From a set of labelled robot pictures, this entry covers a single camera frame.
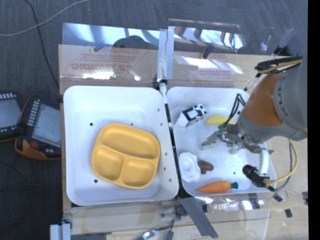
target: dark floor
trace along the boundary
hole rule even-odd
[[[308,0],[79,1],[0,0],[0,91],[19,92],[24,101],[31,95],[57,101],[63,23],[143,30],[166,29],[169,19],[239,24],[247,54],[266,30],[290,29],[294,35],[282,53],[307,51]],[[43,24],[32,28],[37,23]],[[265,54],[276,48],[273,43]],[[0,239],[48,239],[50,225],[62,218],[61,162],[24,157],[14,146],[13,140],[0,143]]]

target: orange and black device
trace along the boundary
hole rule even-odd
[[[10,141],[19,135],[18,122],[24,102],[14,91],[0,91],[0,142]]]
[[[20,135],[15,150],[28,158],[56,160],[61,157],[61,121],[59,103],[39,95],[25,103],[18,122]]]

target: white tray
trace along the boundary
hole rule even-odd
[[[148,87],[72,86],[63,96],[66,192],[76,205],[162,201],[179,189],[168,121],[161,94]],[[143,189],[130,189],[100,179],[91,167],[100,130],[121,123],[153,134],[160,143],[154,179]]]
[[[238,189],[231,188],[227,193],[216,193],[211,196],[225,194],[244,194],[269,192],[264,187],[256,187],[242,172],[245,165],[249,164],[259,168],[260,156],[249,152],[247,149],[240,149],[237,154],[230,153],[230,147],[221,142],[215,147],[201,149],[201,143],[207,137],[218,130],[217,125],[207,124],[208,117],[219,114],[228,117],[237,93],[240,93],[246,101],[249,94],[236,88],[204,88],[204,87],[172,87],[167,92],[168,106],[172,124],[177,121],[180,113],[197,104],[202,104],[207,114],[202,120],[187,127],[173,126],[175,146],[178,156],[183,152],[189,152],[199,160],[204,160],[214,166],[212,171],[200,175],[197,182],[186,182],[182,180],[184,189],[192,196],[203,196],[197,189],[215,181],[237,182]],[[232,120],[236,123],[238,114]],[[275,179],[275,171],[269,158],[267,173],[270,179]]]

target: orange carrot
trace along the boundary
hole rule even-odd
[[[199,187],[197,190],[199,192],[207,192],[207,193],[224,193],[227,192],[229,189],[237,189],[238,183],[230,183],[226,180],[219,180],[213,183],[210,183],[208,185],[204,185],[202,187]]]

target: table surface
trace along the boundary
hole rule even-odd
[[[63,56],[59,47],[60,71],[63,68]],[[248,71],[248,79],[253,79],[256,72],[251,70],[257,63],[268,58],[259,55],[226,54],[228,62],[233,62],[244,71]],[[92,80],[83,81],[82,85],[91,85]],[[60,94],[78,81],[68,81],[60,78]],[[133,240],[145,231],[158,229],[152,239],[165,240],[167,226],[172,220],[172,207],[175,200],[167,203],[146,202],[113,205],[93,205],[73,207],[66,191],[66,152],[64,108],[61,109],[61,137],[62,137],[62,187],[63,187],[63,219],[72,221],[71,234],[106,233],[108,240]],[[220,239],[309,239],[308,204],[302,192],[308,191],[308,139],[293,141],[298,155],[298,166],[291,176],[289,184],[278,195],[282,201],[277,201],[271,195],[257,196],[259,209],[242,208],[243,201],[248,198],[234,198],[218,200],[207,205],[209,221]],[[286,138],[274,137],[267,141],[267,147],[274,149],[271,155],[272,165],[277,176],[281,177],[289,171],[289,146]],[[211,239],[201,236],[188,215],[181,216],[174,221],[172,228],[175,240]]]

